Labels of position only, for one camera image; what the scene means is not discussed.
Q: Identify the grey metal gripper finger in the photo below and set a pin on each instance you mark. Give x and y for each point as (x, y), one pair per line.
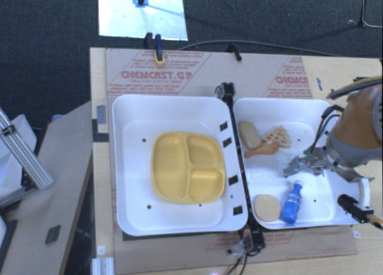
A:
(294, 166)
(318, 171)

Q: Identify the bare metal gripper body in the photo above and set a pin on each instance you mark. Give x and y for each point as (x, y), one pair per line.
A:
(324, 160)

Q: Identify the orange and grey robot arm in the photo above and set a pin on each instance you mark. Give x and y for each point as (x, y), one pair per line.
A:
(356, 118)

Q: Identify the orange toy chicken drumstick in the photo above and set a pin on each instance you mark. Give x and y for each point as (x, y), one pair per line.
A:
(264, 149)

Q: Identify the white plastic tray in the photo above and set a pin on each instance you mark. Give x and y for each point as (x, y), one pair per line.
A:
(173, 112)
(311, 208)

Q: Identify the blue bottle white cap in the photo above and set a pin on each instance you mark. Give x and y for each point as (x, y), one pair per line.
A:
(291, 205)

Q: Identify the tan round biscuit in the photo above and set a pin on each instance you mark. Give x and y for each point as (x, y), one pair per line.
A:
(267, 208)

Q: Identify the thin black rod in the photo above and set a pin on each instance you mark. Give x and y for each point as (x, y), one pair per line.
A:
(241, 160)

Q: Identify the beige toy bread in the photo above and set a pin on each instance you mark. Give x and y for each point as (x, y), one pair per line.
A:
(249, 135)

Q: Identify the yellow divided plate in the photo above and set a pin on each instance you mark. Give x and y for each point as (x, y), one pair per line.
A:
(179, 166)

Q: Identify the brown cardboard board red print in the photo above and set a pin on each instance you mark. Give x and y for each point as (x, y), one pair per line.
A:
(185, 73)

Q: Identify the black cylinder on white bracket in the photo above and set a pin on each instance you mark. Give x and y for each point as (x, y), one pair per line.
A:
(353, 206)

